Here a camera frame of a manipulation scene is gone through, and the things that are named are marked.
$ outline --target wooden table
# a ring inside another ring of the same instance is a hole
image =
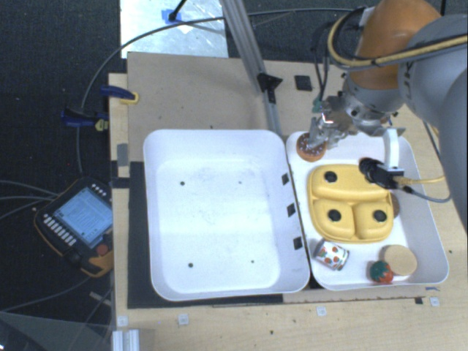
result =
[[[284,78],[276,91],[283,133],[307,130],[317,90],[312,95],[296,91],[293,75],[310,75],[317,84],[312,65],[265,64],[272,75]],[[332,69],[328,94],[341,88],[340,75]],[[140,142],[152,130],[266,128],[261,97],[252,96],[238,59],[133,53],[128,77],[110,75],[110,84],[128,83],[131,91],[140,93],[137,106],[110,99],[111,159],[118,164],[120,178],[129,177],[129,161],[143,161],[141,147],[137,143],[132,147],[132,141]],[[134,107],[147,108],[139,123],[129,113]],[[442,169],[422,123],[405,107],[394,122],[407,128],[404,136],[412,145],[421,178],[438,176]],[[435,197],[447,194],[443,183],[427,191]],[[468,344],[467,234],[452,203],[431,204],[450,264],[449,277],[435,287],[304,290],[286,295],[285,303],[276,305],[177,309],[127,308],[128,203],[128,189],[113,189],[116,318],[119,330],[140,329],[141,350],[440,351]],[[179,325],[180,314],[188,315],[188,325]]]

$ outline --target gray tape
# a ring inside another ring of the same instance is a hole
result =
[[[126,143],[117,145],[117,166],[127,167],[129,165],[129,145]]]

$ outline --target white tray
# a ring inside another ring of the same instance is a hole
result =
[[[143,151],[159,295],[187,301],[305,287],[310,267],[277,135],[157,130]]]
[[[329,164],[355,164],[364,157],[384,161],[383,139],[364,134],[349,136],[339,141],[339,146],[326,151],[318,162],[306,162],[296,152],[296,141],[304,132],[296,132],[287,140],[287,156],[290,163],[295,191],[303,222],[304,234],[310,252],[313,252],[322,237],[315,230],[309,213],[307,201],[307,178],[317,166]],[[400,167],[405,169],[405,176],[419,178],[418,168],[409,143],[399,138]],[[412,185],[423,192],[421,185]],[[418,259],[418,269],[411,276],[396,276],[393,285],[436,284],[448,276],[448,262],[437,232],[431,209],[427,201],[416,196],[395,191],[400,203],[400,214],[394,219],[391,234],[384,241],[372,244],[338,243],[350,251],[350,257],[342,271],[332,271],[316,259],[311,259],[314,278],[329,290],[351,290],[377,287],[367,274],[368,264],[379,259],[382,247],[401,244],[409,247]]]

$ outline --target yellow clamp pad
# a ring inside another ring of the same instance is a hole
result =
[[[371,243],[393,228],[391,193],[370,184],[357,165],[323,165],[307,181],[312,224],[329,241]]]
[[[138,101],[140,100],[140,95],[136,92],[132,92],[132,94],[135,96],[135,99],[129,100],[129,99],[120,99],[121,104],[127,104],[127,105],[135,105],[138,104]]]

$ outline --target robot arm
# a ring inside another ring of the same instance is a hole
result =
[[[381,1],[364,26],[355,59],[348,61],[342,92],[322,101],[321,116],[312,119],[309,152],[314,152],[311,147],[333,148],[340,139],[358,132],[383,136],[387,130],[383,124],[406,103],[415,115],[440,131],[442,166],[466,229],[466,32],[467,15],[441,18],[424,0]],[[328,38],[328,49],[333,60],[340,63],[332,36]],[[424,53],[431,45],[446,44],[446,38],[461,44],[446,45],[430,56]],[[383,62],[386,56],[401,54],[406,48],[421,47],[424,50],[416,50],[418,55],[408,60],[400,56],[402,60]],[[379,67],[379,60],[385,66]],[[367,67],[356,66],[369,62]],[[319,159],[314,155],[309,158]]]

